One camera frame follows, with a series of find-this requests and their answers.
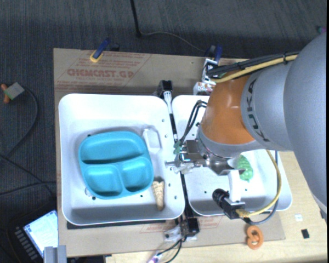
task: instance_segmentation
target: gray cylinder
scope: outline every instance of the gray cylinder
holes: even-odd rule
[[[204,151],[206,150],[207,153],[212,153],[217,157],[226,159],[236,157],[245,151],[263,149],[263,146],[255,140],[249,143],[237,145],[217,143],[206,137],[201,127],[199,127],[198,129],[197,139],[199,149],[202,153],[204,153]]]
[[[289,70],[284,109],[289,139],[316,202],[327,214],[326,33],[310,42]]]
[[[292,62],[250,76],[242,96],[241,113],[249,133],[264,148],[291,150],[283,108],[284,84]]]

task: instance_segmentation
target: white tray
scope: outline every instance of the white tray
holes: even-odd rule
[[[69,94],[59,102],[62,211],[75,225],[175,219],[185,207],[180,175],[165,167],[174,160],[173,133],[166,103],[155,96]],[[155,178],[165,182],[164,209],[151,188],[119,199],[88,196],[78,164],[78,147],[87,135],[113,130],[144,134]]]
[[[186,124],[195,103],[201,99],[208,102],[209,96],[180,95],[173,99],[172,109],[177,128],[178,138],[184,133]],[[205,108],[200,108],[197,122],[200,122]],[[187,135],[187,139],[194,139],[197,127]],[[265,150],[256,150],[242,153],[250,162],[254,177],[249,181],[243,181],[241,199],[246,202],[246,210],[254,211],[269,204],[276,195],[277,178],[276,170]],[[282,191],[280,194],[277,210],[285,210],[292,203],[292,195],[287,182],[285,171],[279,158],[279,169],[282,176]],[[209,168],[194,168],[192,172],[184,175],[188,199],[192,209],[200,215],[222,215],[222,209],[213,201],[212,193],[215,189],[229,190],[227,176],[218,176]]]

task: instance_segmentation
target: orange ring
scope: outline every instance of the orange ring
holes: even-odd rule
[[[255,225],[251,225],[249,228],[247,228],[246,234],[246,242],[248,247],[254,250],[260,248],[264,241],[263,233],[260,228]]]

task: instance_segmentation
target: black connector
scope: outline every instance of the black connector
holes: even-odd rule
[[[158,84],[156,91],[153,93],[153,95],[158,96],[159,98],[163,99],[164,92],[173,92],[173,86],[172,86],[171,80],[168,80],[168,81],[161,80],[160,83]]]
[[[238,219],[239,215],[236,213],[237,209],[244,209],[244,202],[232,202],[229,199],[229,192],[223,189],[216,189],[212,194],[213,200],[223,209],[224,214],[230,219]]]
[[[180,233],[183,237],[193,237],[199,231],[197,218],[187,218],[180,223]]]

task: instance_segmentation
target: blue divided tray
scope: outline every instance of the blue divided tray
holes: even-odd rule
[[[87,137],[78,150],[87,189],[100,199],[115,199],[150,187],[154,169],[144,140],[131,131]]]

